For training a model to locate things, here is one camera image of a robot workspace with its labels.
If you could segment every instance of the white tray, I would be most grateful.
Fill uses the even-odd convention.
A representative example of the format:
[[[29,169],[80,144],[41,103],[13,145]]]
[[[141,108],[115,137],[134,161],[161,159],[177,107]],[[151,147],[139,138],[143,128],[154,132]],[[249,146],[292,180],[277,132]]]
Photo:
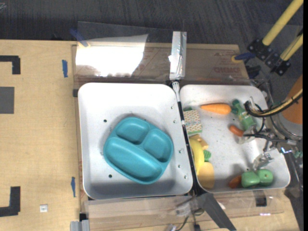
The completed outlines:
[[[183,195],[193,184],[174,91],[160,84],[88,83],[78,92],[83,186],[93,199]],[[103,157],[103,146],[123,118],[137,116],[167,133],[174,153],[162,177],[142,185],[127,179]]]
[[[267,109],[262,92],[252,86],[186,85],[180,90],[183,109],[190,106],[198,110],[203,125],[203,132],[200,135],[208,143],[208,150],[212,153],[209,161],[214,167],[215,186],[213,189],[205,189],[208,192],[251,191],[251,188],[231,189],[228,183],[232,178],[251,169],[253,160],[263,152],[266,141],[265,139],[254,139],[251,142],[238,144],[237,137],[228,129],[231,124],[240,127],[236,115],[230,113],[225,116],[211,113],[202,110],[200,105],[218,102],[231,104],[234,99],[244,103],[250,97],[253,97],[254,102],[262,109]],[[278,150],[271,151],[270,154],[274,161],[264,168],[273,172],[274,181],[266,189],[284,188],[290,182],[290,173],[285,158]]]

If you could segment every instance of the yellow pole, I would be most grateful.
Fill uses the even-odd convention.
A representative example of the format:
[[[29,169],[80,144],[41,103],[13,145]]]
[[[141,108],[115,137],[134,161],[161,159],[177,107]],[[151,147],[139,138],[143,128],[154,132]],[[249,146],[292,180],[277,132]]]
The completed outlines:
[[[288,61],[290,57],[303,45],[304,34],[297,36],[296,39],[283,51],[280,58],[284,61]]]
[[[280,16],[275,25],[271,28],[271,30],[267,33],[267,35],[263,38],[262,43],[266,46],[269,46],[273,40],[277,37],[280,31],[284,28],[284,26],[289,22],[292,16],[296,13],[296,11],[302,6],[304,0],[293,0],[287,9]]]

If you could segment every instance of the wooden table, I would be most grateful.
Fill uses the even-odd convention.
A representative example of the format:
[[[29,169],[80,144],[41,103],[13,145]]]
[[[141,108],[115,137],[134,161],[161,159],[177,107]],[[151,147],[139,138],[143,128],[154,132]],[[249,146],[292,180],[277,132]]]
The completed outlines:
[[[9,205],[10,187],[21,189],[20,212],[0,217],[0,230],[69,230],[70,222],[79,219],[74,45],[73,41],[0,40],[0,55],[21,59],[20,75],[12,74],[12,63],[0,62],[0,87],[14,87],[14,114],[0,114],[0,207]],[[67,61],[68,77],[62,60]],[[298,230],[290,201],[283,195],[281,203],[283,213],[231,221],[238,230]],[[40,205],[48,205],[48,211],[40,212]],[[213,221],[200,224],[203,230],[217,228]],[[183,230],[193,230],[192,224]]]

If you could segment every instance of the blue plate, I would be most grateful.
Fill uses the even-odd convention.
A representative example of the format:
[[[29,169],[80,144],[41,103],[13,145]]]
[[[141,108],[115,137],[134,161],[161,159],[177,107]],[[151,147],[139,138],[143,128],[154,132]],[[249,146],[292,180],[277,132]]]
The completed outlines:
[[[120,121],[103,148],[106,162],[140,184],[152,184],[164,173],[173,154],[171,138],[137,117]]]

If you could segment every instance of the black square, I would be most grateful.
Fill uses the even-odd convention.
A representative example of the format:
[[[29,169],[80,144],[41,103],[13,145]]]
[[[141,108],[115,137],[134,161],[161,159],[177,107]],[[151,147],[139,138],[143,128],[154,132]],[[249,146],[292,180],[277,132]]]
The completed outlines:
[[[14,87],[0,87],[0,114],[14,114]]]

